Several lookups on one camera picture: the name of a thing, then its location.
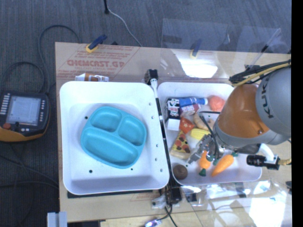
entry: gray floor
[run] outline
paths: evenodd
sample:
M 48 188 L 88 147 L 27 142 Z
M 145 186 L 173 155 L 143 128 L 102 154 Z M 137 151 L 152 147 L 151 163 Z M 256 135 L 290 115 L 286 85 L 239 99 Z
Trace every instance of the gray floor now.
M 78 42 L 62 26 L 47 29 L 41 38 L 45 62 L 37 40 L 53 25 L 73 29 L 83 43 L 101 34 L 105 44 L 188 48 L 197 37 L 201 49 L 260 52 L 291 50 L 292 0 L 0 0 L 0 73 L 2 89 L 36 92 L 43 84 L 39 70 L 23 63 L 5 73 L 9 65 L 31 62 L 50 76 L 52 117 L 47 133 L 26 145 L 0 143 L 0 155 L 58 181 L 54 42 Z M 119 15 L 137 41 L 129 34 Z M 52 183 L 44 176 L 0 158 L 0 185 L 15 180 Z M 1 226 L 46 226 L 48 212 L 59 211 L 58 190 L 45 184 L 0 188 Z

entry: pizza slice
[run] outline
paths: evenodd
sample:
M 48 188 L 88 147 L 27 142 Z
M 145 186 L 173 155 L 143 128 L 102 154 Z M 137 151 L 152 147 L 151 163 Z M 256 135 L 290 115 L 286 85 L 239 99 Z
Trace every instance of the pizza slice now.
M 190 148 L 186 139 L 186 135 L 183 131 L 179 131 L 175 143 L 171 147 L 169 153 L 180 159 L 188 159 L 190 156 Z

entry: beige tabletop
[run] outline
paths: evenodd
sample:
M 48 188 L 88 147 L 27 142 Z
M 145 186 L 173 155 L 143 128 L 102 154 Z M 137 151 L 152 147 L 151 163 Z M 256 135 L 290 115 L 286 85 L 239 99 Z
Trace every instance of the beige tabletop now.
M 75 80 L 84 72 L 108 76 L 110 81 L 140 82 L 148 69 L 158 69 L 160 77 L 178 78 L 178 70 L 161 67 L 161 59 L 169 61 L 171 51 L 160 48 L 130 47 L 119 45 L 100 45 L 96 53 L 85 52 L 86 44 L 56 43 L 56 87 L 57 87 L 57 121 L 60 180 L 60 211 L 67 212 L 68 222 L 103 220 L 103 227 L 142 227 L 147 221 L 165 216 L 164 209 L 152 209 L 151 200 L 158 198 L 157 190 L 140 193 L 114 194 L 107 196 L 69 198 L 62 179 L 62 134 L 59 92 L 61 86 Z M 244 70 L 257 53 L 247 52 L 205 52 L 211 55 L 217 66 L 212 76 L 214 81 L 227 81 L 235 73 Z M 258 64 L 264 65 L 286 61 L 289 54 L 263 54 Z M 289 142 L 270 146 L 280 158 L 291 157 Z M 199 186 L 197 194 L 182 191 L 182 201 L 173 206 L 171 214 L 179 227 L 198 226 L 291 226 L 292 196 L 286 186 L 292 180 L 291 166 L 280 166 L 278 171 L 263 168 L 262 176 L 256 182 L 240 184 L 216 184 Z M 239 194 L 240 187 L 245 193 Z M 186 196 L 196 197 L 187 201 Z M 161 226 L 174 226 L 170 218 L 162 221 Z

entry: blue plate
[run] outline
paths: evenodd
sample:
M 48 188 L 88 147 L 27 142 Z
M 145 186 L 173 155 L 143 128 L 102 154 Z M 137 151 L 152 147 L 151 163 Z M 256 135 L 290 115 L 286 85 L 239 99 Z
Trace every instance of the blue plate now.
M 89 117 L 81 147 L 96 160 L 117 168 L 136 163 L 146 141 L 145 125 L 120 109 L 104 106 Z

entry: orange carrot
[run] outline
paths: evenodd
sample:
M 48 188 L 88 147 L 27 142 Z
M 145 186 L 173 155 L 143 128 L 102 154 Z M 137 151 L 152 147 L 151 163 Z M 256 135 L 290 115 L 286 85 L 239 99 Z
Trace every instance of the orange carrot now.
M 215 166 L 214 171 L 212 172 L 212 176 L 216 176 L 222 171 L 224 171 L 226 168 L 231 166 L 234 162 L 234 157 L 236 156 L 236 153 L 228 154 L 223 156 L 218 164 Z
M 202 156 L 199 160 L 199 165 L 202 168 L 202 170 L 199 173 L 199 175 L 201 175 L 201 176 L 206 176 L 206 169 L 208 169 L 211 165 L 211 162 L 209 160 L 207 160 L 206 155 L 207 155 L 207 151 L 204 150 L 202 152 Z

